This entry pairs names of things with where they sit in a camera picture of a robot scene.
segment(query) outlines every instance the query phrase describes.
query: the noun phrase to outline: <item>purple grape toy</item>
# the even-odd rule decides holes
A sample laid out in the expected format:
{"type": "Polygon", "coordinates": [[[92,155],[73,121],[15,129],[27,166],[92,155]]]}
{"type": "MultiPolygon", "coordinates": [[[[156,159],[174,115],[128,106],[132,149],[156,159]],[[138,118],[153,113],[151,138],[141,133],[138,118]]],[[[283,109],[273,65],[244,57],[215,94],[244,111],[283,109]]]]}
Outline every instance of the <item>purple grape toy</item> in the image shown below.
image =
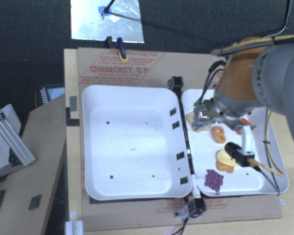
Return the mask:
{"type": "Polygon", "coordinates": [[[223,185],[223,176],[214,170],[207,170],[205,185],[216,192],[220,191],[220,186],[223,185]]]}

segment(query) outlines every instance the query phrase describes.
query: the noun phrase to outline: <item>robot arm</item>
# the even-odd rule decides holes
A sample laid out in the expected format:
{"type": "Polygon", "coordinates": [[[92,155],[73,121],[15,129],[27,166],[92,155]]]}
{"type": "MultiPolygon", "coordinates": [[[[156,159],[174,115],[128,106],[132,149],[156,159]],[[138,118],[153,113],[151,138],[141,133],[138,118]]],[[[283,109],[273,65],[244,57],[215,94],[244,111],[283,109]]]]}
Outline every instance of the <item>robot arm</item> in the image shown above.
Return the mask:
{"type": "Polygon", "coordinates": [[[214,98],[195,108],[193,128],[218,121],[237,130],[242,127],[239,119],[243,115],[262,106],[286,116],[294,140],[294,43],[232,54],[214,98]]]}

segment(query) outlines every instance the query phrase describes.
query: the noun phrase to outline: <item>white tray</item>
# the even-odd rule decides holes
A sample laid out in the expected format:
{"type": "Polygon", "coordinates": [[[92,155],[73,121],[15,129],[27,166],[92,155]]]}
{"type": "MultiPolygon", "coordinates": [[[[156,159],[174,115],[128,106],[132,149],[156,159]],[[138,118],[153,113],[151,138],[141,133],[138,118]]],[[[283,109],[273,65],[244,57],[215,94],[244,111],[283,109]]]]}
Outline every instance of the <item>white tray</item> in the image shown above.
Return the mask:
{"type": "MultiPolygon", "coordinates": [[[[202,90],[187,90],[182,96],[182,102],[185,115],[192,112],[194,109],[194,102],[201,96],[202,90]]],[[[213,97],[213,90],[208,90],[204,100],[213,97]]],[[[265,124],[265,108],[258,108],[252,111],[251,115],[246,115],[244,118],[249,120],[252,125],[256,127],[251,131],[252,133],[252,151],[256,154],[255,159],[262,164],[268,165],[265,154],[264,140],[264,124],[265,124]]],[[[219,125],[225,131],[226,143],[234,142],[242,146],[241,135],[232,131],[225,124],[219,125]]],[[[196,133],[192,130],[190,124],[187,122],[188,136],[190,140],[190,147],[193,158],[194,170],[196,173],[196,183],[201,192],[208,196],[233,196],[233,195],[251,195],[251,194],[276,194],[274,188],[264,178],[264,176],[252,169],[251,167],[235,167],[234,172],[229,174],[224,171],[219,171],[216,168],[216,153],[224,149],[224,144],[216,143],[211,135],[211,131],[204,131],[196,133]],[[211,188],[205,186],[205,175],[208,169],[213,169],[218,174],[224,176],[223,185],[219,192],[215,192],[211,188]]],[[[281,192],[285,192],[289,186],[288,176],[281,158],[280,150],[273,132],[273,128],[269,127],[269,141],[272,156],[278,167],[282,170],[285,177],[275,176],[276,181],[280,187],[281,192]]],[[[271,173],[263,169],[263,171],[270,177],[271,173]]]]}
{"type": "Polygon", "coordinates": [[[83,92],[82,105],[85,185],[91,197],[164,198],[190,192],[186,145],[173,92],[94,85],[83,92]]]}

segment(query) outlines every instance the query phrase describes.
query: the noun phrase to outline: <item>brown cardboard box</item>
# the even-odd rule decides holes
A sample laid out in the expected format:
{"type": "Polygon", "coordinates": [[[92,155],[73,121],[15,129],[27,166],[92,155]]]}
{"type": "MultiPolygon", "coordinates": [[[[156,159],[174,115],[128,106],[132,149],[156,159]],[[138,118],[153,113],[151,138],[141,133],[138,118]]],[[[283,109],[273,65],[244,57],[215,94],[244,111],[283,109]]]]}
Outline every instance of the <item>brown cardboard box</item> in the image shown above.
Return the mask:
{"type": "MultiPolygon", "coordinates": [[[[67,128],[68,143],[80,143],[80,153],[72,151],[68,145],[70,167],[77,187],[69,186],[70,211],[76,212],[71,220],[82,219],[85,231],[168,226],[182,224],[175,219],[175,211],[184,206],[183,199],[152,199],[131,201],[100,202],[91,200],[84,184],[84,146],[81,94],[93,84],[166,87],[172,76],[183,76],[186,89],[202,88],[207,70],[218,57],[203,54],[165,53],[128,50],[129,61],[119,60],[114,49],[79,48],[66,50],[66,101],[67,108],[73,108],[71,118],[80,119],[80,126],[67,128]],[[79,102],[77,107],[70,102],[79,102]]],[[[281,211],[275,195],[242,196],[231,198],[210,198],[206,200],[207,211],[189,223],[211,223],[252,219],[280,218],[281,211]]]]}

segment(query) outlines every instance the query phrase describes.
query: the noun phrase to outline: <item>black carpet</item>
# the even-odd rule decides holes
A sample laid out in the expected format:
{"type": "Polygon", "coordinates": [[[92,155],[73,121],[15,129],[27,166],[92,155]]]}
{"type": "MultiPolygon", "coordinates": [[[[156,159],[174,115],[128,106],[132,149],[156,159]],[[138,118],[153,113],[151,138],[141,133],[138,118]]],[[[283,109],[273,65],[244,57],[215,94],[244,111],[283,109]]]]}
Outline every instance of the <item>black carpet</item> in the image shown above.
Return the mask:
{"type": "MultiPolygon", "coordinates": [[[[145,44],[130,49],[208,53],[283,24],[286,0],[139,0],[145,44]]],[[[20,118],[42,84],[63,82],[63,49],[103,47],[71,39],[70,0],[0,0],[0,106],[20,118]]],[[[289,29],[294,33],[294,0],[289,29]]]]}

